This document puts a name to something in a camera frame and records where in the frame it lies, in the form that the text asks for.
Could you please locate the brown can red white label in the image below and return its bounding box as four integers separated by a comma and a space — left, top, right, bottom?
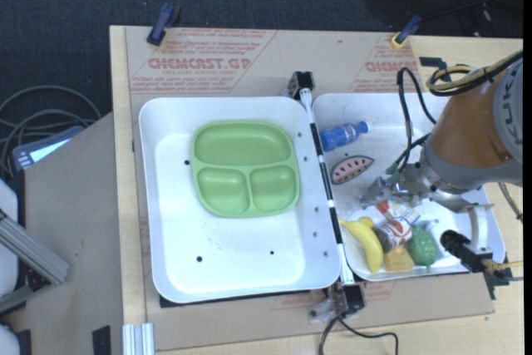
372, 219, 414, 254

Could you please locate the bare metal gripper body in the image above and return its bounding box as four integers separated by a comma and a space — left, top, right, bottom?
388, 162, 479, 214

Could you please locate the red and white packet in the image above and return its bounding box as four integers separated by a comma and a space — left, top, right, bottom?
376, 198, 421, 230

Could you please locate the blue plastic bottle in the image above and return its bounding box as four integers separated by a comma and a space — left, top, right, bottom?
318, 120, 373, 153

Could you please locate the yellow banana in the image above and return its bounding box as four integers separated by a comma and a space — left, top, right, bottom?
337, 216, 385, 275

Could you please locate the black cylinder on white bracket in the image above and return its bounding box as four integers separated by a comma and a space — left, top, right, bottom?
439, 205, 496, 274

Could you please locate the pink watermelon slice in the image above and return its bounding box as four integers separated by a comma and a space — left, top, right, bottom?
329, 154, 376, 186

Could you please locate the brown cardboard board red print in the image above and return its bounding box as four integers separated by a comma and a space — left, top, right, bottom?
124, 27, 496, 351

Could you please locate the yellow cheese wedge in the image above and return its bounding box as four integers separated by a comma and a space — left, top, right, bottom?
382, 245, 416, 274

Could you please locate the white plastic tray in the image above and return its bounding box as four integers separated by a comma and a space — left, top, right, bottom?
138, 96, 343, 304
311, 91, 507, 284

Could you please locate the green divided plate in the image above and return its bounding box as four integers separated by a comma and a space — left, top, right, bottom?
190, 120, 302, 219

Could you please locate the thin black and white rod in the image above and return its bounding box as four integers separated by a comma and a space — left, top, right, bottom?
299, 88, 356, 285

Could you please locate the black block with thin wires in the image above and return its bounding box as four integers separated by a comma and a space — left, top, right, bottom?
308, 284, 367, 323
285, 71, 316, 100

